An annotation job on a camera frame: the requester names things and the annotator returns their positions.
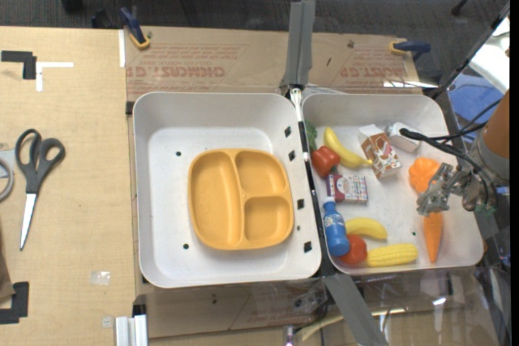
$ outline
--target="scissors blade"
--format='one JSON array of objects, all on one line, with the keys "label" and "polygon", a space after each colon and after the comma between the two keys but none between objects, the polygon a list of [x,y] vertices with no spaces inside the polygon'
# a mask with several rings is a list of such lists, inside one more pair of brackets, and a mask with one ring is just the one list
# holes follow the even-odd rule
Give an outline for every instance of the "scissors blade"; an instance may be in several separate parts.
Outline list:
[{"label": "scissors blade", "polygon": [[27,235],[29,233],[29,226],[31,224],[32,213],[34,212],[35,203],[36,194],[27,194],[27,199],[25,199],[24,221],[22,222],[22,234],[19,240],[20,251],[24,248],[25,240],[27,239]]}]

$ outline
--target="orange carrot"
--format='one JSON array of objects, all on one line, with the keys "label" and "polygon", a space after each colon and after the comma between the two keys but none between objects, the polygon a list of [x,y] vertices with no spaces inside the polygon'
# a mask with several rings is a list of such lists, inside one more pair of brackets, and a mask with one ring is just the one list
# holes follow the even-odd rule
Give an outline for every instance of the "orange carrot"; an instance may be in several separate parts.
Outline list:
[{"label": "orange carrot", "polygon": [[431,212],[423,217],[423,234],[427,245],[427,252],[432,263],[438,258],[444,218],[441,212]]}]

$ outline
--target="toy tomato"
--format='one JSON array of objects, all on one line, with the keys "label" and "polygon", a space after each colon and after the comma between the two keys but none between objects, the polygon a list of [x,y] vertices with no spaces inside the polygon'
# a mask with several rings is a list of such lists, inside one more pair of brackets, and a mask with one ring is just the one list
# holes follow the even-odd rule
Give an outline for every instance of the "toy tomato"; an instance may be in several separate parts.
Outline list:
[{"label": "toy tomato", "polygon": [[341,157],[330,147],[321,146],[311,153],[311,165],[321,177],[327,177],[339,163]]},{"label": "toy tomato", "polygon": [[429,187],[429,181],[440,165],[436,160],[426,157],[417,157],[409,167],[409,181],[417,192],[425,192]]},{"label": "toy tomato", "polygon": [[350,241],[350,250],[348,254],[344,254],[341,257],[341,261],[346,264],[354,265],[361,263],[367,257],[366,242],[359,235],[347,235],[348,241]]}]

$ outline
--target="black scissors handle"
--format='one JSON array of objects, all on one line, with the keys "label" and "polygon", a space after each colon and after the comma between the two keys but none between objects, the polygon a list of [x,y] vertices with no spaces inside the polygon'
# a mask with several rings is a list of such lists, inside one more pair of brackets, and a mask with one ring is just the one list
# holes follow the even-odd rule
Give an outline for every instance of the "black scissors handle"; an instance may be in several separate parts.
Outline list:
[{"label": "black scissors handle", "polygon": [[[23,163],[20,157],[21,148],[24,140],[29,135],[34,135],[31,147],[29,148],[29,162]],[[53,147],[58,148],[58,154],[52,159],[48,159],[47,155]],[[15,146],[15,156],[16,162],[24,172],[27,180],[25,191],[28,194],[37,194],[47,173],[65,157],[65,148],[58,139],[45,139],[41,141],[40,133],[35,129],[29,129],[18,137]]]}]

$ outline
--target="scissors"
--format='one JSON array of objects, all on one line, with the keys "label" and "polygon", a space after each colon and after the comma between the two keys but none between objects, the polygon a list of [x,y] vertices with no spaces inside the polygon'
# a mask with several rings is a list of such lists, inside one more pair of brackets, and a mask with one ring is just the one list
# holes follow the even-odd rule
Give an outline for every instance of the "scissors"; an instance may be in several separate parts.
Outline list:
[{"label": "scissors", "polygon": [[[22,145],[29,135],[33,135],[31,147],[29,148],[29,162],[23,163],[21,158]],[[58,149],[58,154],[52,159],[48,159],[47,155],[54,147]],[[19,244],[21,251],[27,239],[32,212],[34,211],[36,197],[38,196],[41,184],[50,170],[63,160],[65,157],[65,148],[58,139],[45,139],[41,141],[40,133],[35,129],[29,129],[23,132],[16,141],[15,157],[19,168],[27,180],[27,186],[25,188],[27,199],[25,201],[24,221],[22,222],[22,233]]]},{"label": "scissors", "polygon": [[3,188],[2,191],[0,191],[0,202],[7,197],[7,195],[11,192],[13,189],[13,183],[15,181],[15,175],[13,174],[13,171],[7,162],[7,160],[3,159],[0,156],[0,166],[3,167],[3,169],[7,172],[7,184],[6,187]]}]

